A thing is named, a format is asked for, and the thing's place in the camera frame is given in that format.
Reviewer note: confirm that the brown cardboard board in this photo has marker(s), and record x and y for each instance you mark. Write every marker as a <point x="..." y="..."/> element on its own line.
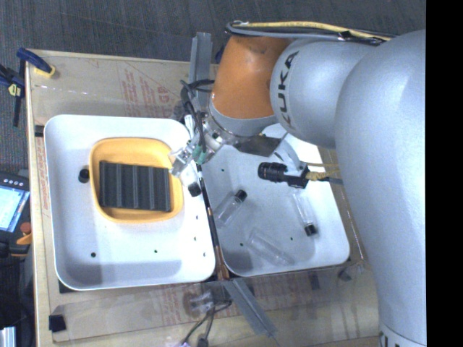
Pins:
<point x="108" y="85"/>

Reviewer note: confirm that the clear plastic bottle black cap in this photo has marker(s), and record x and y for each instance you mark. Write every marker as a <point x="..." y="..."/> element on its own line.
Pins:
<point x="304" y="212"/>
<point x="191" y="183"/>
<point x="229" y="208"/>

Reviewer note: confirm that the black cylinder on white bracket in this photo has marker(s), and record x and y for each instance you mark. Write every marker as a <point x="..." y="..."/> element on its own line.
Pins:
<point x="276" y="172"/>

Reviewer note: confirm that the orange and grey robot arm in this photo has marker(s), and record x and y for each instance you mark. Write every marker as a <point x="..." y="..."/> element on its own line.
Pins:
<point x="361" y="128"/>

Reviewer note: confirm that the black ribbed block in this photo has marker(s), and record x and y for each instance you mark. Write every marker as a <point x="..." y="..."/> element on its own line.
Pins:
<point x="134" y="186"/>

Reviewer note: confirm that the orange rounded tray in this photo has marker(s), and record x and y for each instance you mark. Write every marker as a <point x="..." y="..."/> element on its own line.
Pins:
<point x="134" y="149"/>

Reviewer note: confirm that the clear plastic bottle without cap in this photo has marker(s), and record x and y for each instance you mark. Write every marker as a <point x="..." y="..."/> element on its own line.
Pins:
<point x="269" y="248"/>

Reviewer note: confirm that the white plastic tray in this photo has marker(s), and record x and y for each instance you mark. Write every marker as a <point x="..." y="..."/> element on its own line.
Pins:
<point x="126" y="251"/>
<point x="267" y="212"/>

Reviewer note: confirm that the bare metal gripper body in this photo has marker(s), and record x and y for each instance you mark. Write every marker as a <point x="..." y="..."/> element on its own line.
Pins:
<point x="216" y="139"/>

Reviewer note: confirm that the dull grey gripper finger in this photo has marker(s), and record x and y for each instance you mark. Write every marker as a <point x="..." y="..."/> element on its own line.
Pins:
<point x="178" y="165"/>

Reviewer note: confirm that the small black cap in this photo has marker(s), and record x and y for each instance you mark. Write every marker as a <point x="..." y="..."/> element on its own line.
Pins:
<point x="84" y="175"/>

